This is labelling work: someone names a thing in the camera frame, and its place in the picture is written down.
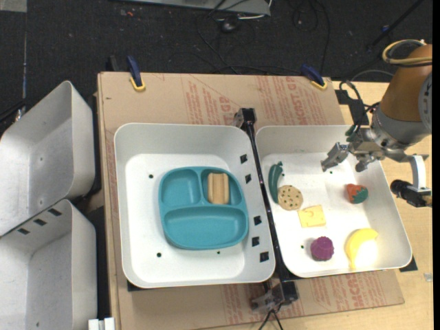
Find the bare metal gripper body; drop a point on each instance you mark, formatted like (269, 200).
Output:
(368, 144)

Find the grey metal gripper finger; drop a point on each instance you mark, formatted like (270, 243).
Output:
(334, 157)
(364, 163)

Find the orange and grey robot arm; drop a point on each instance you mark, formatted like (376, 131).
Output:
(404, 95)

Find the red toy strawberry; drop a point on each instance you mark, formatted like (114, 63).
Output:
(357, 194)

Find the white plastic tray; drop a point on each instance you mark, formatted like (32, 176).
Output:
(44, 273)
(41, 156)
(330, 191)
(144, 218)

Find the brown toy biscuit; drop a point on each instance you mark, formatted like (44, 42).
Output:
(290, 198)

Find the yellow toy cheese slice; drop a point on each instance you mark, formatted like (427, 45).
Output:
(311, 216)

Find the green toy pea pod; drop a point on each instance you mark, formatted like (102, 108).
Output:
(273, 181)

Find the thin black rod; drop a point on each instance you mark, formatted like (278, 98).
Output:
(266, 198)

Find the yellow banana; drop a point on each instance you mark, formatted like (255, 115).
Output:
(357, 244)

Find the purple toy grapes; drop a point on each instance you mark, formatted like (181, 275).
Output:
(322, 249)

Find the tan toy bread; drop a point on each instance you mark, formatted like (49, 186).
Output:
(218, 188)

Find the blue divided plate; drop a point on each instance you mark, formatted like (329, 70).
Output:
(199, 225)

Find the brown cardboard board red print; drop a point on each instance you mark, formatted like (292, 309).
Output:
(192, 96)

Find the black computer mouse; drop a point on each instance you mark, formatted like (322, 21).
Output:
(229, 23)

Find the black cylinder on white bracket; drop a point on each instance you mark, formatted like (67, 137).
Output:
(417, 181)

